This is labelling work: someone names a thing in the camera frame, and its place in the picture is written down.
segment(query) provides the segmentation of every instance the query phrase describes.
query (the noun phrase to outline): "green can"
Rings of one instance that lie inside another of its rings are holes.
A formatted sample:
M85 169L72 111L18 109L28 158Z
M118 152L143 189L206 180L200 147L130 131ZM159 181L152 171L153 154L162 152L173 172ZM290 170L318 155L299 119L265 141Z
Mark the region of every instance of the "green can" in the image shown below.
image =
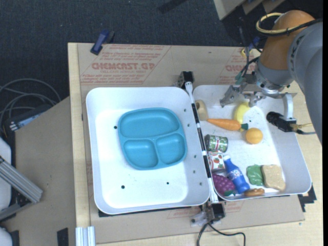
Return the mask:
M215 136L215 135L206 135L205 136L205 146L207 151L218 150L222 153L226 152L228 149L228 138Z

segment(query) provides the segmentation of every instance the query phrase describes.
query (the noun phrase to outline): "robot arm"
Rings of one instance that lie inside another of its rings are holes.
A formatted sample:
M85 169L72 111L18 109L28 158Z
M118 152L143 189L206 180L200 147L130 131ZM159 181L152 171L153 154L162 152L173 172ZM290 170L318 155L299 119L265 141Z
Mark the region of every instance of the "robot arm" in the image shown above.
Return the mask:
M307 109L322 144L322 33L323 22L309 14L292 10L278 16L272 30L257 30L268 36L256 62L255 72L246 75L238 87L231 86L220 100L222 107L236 95L250 99L249 105L267 96L281 98L280 92L296 81L305 95Z

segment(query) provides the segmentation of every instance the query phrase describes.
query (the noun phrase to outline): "purple grapes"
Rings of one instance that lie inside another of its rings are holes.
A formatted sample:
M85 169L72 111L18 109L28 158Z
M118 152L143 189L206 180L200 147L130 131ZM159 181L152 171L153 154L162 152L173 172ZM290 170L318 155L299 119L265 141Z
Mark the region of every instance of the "purple grapes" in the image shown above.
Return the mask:
M222 195L224 195L225 192L233 191L236 189L233 182L222 175L213 174L212 178L216 191Z

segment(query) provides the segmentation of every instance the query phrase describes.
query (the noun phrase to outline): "wooden table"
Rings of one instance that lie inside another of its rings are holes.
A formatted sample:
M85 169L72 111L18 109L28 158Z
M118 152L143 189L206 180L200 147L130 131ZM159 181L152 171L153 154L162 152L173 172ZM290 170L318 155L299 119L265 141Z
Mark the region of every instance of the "wooden table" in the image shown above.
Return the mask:
M76 225L86 228L91 225L90 205L87 185L87 168L84 143L84 127L81 120L81 87L79 74L78 43L68 44L70 101L72 116L72 141L74 162ZM296 84L289 88L297 92L294 97L294 117L299 124L309 122L310 118L305 106L304 96ZM322 146L316 135L299 135L298 141L305 157L317 200L307 204L304 213L305 221L280 223L224 232L244 232L247 245L323 245L323 196L322 196ZM197 233L147 238L133 241L134 245L195 245ZM215 232L205 232L201 245L242 245L242 237L225 237ZM131 245L130 241L103 243L101 245Z

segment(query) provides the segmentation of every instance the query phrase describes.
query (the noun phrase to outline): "bread slice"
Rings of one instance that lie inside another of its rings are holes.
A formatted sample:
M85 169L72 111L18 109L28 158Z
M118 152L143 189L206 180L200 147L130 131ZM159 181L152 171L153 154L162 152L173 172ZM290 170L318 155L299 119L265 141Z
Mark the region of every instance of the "bread slice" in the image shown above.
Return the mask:
M286 183L282 178L282 170L279 165L263 165L262 168L264 185L267 188L273 188L283 191Z

